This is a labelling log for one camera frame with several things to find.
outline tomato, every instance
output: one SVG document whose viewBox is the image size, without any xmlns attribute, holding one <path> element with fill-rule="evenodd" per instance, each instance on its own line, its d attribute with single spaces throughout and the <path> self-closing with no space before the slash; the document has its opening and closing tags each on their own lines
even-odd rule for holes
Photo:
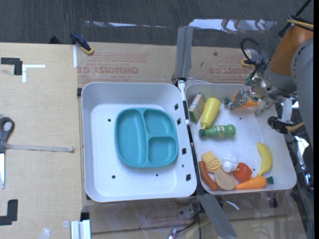
<svg viewBox="0 0 319 239">
<path fill-rule="evenodd" d="M 237 169 L 233 172 L 234 177 L 239 181 L 246 181 L 250 178 L 252 170 L 244 163 L 238 163 Z"/>
</svg>

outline yellow squeeze bottle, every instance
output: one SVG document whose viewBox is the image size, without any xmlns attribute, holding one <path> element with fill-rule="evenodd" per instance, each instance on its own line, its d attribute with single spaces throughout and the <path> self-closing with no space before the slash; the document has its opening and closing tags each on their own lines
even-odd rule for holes
<svg viewBox="0 0 319 239">
<path fill-rule="evenodd" d="M 209 128 L 220 108 L 220 101 L 217 98 L 208 98 L 206 100 L 203 114 L 200 119 L 200 125 L 203 129 Z"/>
</svg>

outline white crumpled object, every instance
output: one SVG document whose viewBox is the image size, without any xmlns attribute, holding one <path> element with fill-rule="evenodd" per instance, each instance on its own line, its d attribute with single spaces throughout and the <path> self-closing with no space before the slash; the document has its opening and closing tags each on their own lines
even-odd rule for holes
<svg viewBox="0 0 319 239">
<path fill-rule="evenodd" d="M 234 155 L 227 154 L 220 160 L 220 167 L 226 172 L 235 171 L 238 166 L 238 160 Z"/>
</svg>

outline scissors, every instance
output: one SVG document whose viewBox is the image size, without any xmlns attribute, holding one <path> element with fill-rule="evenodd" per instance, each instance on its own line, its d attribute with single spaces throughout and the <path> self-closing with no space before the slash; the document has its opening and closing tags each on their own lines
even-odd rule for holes
<svg viewBox="0 0 319 239">
<path fill-rule="evenodd" d="M 0 181 L 2 189 L 4 189 L 4 146 L 13 129 L 14 122 L 12 119 L 8 117 L 0 119 Z"/>
</svg>

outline green bottle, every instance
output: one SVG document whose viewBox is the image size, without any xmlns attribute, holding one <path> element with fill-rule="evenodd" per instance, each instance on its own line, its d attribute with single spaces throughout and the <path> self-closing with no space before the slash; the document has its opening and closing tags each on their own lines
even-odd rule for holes
<svg viewBox="0 0 319 239">
<path fill-rule="evenodd" d="M 200 129 L 199 137 L 209 136 L 212 138 L 224 138 L 233 136 L 236 133 L 235 126 L 229 125 L 214 125 L 208 129 Z"/>
</svg>

